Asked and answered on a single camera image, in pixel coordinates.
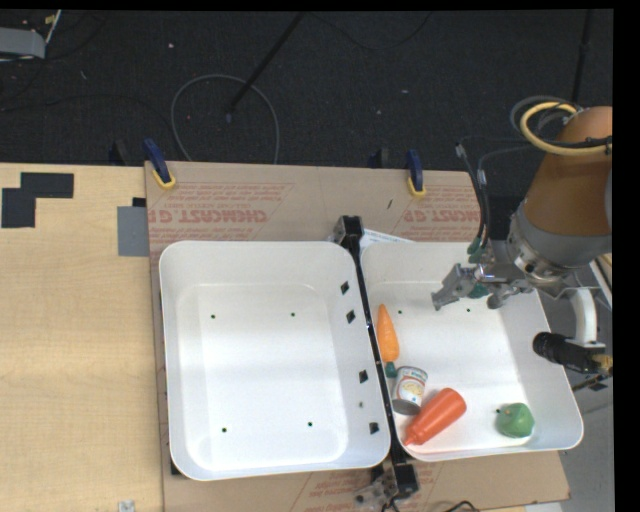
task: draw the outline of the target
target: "white tray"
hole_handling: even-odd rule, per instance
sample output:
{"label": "white tray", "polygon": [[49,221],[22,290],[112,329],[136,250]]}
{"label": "white tray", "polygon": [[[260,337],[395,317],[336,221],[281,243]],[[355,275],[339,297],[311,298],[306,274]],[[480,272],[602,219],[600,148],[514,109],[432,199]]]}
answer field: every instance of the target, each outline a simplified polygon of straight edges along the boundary
{"label": "white tray", "polygon": [[[564,368],[532,349],[534,336],[549,330],[537,293],[511,297],[498,310],[488,309],[484,298],[433,307],[431,293],[455,263],[466,263],[467,245],[380,243],[362,254],[374,323],[384,303],[398,334],[396,366],[428,373],[423,403],[451,387],[468,407],[448,429],[406,451],[439,461],[573,448],[583,424]],[[390,389],[393,384],[388,381]],[[513,402],[526,403],[533,413],[530,437],[510,438],[496,429],[497,409]],[[394,419],[402,438],[411,417],[394,413]]]}
{"label": "white tray", "polygon": [[347,251],[177,242],[159,275],[170,449],[183,474],[218,480],[386,457],[389,427]]}

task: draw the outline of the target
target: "black pole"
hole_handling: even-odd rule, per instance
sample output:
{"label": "black pole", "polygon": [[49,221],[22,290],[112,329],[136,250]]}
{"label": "black pole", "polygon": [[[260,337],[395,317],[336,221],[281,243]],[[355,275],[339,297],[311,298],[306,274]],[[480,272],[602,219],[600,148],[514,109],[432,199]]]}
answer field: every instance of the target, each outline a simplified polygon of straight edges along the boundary
{"label": "black pole", "polygon": [[582,81],[582,72],[584,70],[584,61],[589,51],[589,43],[591,38],[591,18],[593,15],[593,9],[587,9],[587,14],[584,18],[584,27],[582,28],[582,41],[580,42],[580,55],[578,56],[578,65],[576,66],[576,76],[573,82],[573,94],[571,95],[571,101],[578,103],[578,95],[580,94],[580,83]]}
{"label": "black pole", "polygon": [[293,21],[289,24],[287,29],[280,36],[280,39],[278,39],[276,44],[273,46],[273,48],[271,48],[271,50],[269,51],[267,56],[263,59],[263,61],[260,63],[260,65],[256,68],[256,70],[253,72],[251,77],[244,83],[242,88],[237,92],[237,94],[234,96],[234,98],[231,100],[231,102],[229,102],[229,106],[227,108],[227,121],[231,121],[231,114],[235,111],[236,105],[238,104],[238,102],[242,99],[242,97],[245,95],[245,93],[253,85],[253,82],[255,82],[258,79],[260,74],[269,65],[269,62],[271,62],[273,57],[275,57],[276,53],[278,53],[278,50],[280,50],[282,45],[289,38],[289,36],[294,31],[294,29],[296,28],[298,23],[300,23],[300,21],[302,21],[302,18],[304,17],[304,15],[305,15],[304,11],[301,11],[298,14],[296,14],[295,18],[293,18]]}

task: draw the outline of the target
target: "can label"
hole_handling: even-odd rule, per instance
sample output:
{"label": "can label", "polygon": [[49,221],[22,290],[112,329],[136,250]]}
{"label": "can label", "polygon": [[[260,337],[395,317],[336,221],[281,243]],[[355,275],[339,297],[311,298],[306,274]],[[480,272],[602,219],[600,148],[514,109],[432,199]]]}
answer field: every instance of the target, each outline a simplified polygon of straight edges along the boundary
{"label": "can label", "polygon": [[413,366],[398,368],[398,377],[391,403],[400,414],[414,415],[420,412],[422,395],[427,382],[427,372]]}

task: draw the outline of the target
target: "blue clamp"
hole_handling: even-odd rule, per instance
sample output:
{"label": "blue clamp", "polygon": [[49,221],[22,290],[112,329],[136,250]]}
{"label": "blue clamp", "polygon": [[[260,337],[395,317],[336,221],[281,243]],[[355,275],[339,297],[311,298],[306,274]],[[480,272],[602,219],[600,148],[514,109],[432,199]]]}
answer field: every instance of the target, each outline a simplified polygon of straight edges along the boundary
{"label": "blue clamp", "polygon": [[161,188],[165,190],[169,190],[173,188],[176,184],[176,179],[169,172],[169,168],[167,167],[167,163],[164,161],[164,156],[162,155],[162,151],[157,146],[153,139],[144,139],[142,141],[142,149],[144,150],[147,158],[151,161],[155,172],[153,173],[153,177],[158,182]]}
{"label": "blue clamp", "polygon": [[424,197],[427,194],[427,190],[424,188],[422,180],[420,157],[415,149],[407,151],[407,163],[404,168],[409,169],[408,183],[411,195],[414,197]]}

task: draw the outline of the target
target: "black floor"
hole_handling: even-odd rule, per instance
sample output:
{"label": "black floor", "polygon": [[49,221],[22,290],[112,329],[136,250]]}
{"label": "black floor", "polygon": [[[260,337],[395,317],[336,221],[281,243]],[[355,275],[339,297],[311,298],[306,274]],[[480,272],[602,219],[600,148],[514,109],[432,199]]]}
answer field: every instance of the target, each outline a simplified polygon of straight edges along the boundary
{"label": "black floor", "polygon": [[[46,37],[55,13],[0,10],[0,27]],[[425,169],[465,170],[456,141],[514,137],[520,100],[613,103],[613,9],[307,12],[229,124],[296,14],[62,10],[44,60],[0,62],[0,161],[109,164],[118,141],[139,165],[151,137],[168,160],[366,167],[385,148],[402,168],[415,149]],[[465,147],[475,166],[510,146]],[[494,208],[524,196],[541,158],[485,161]]]}

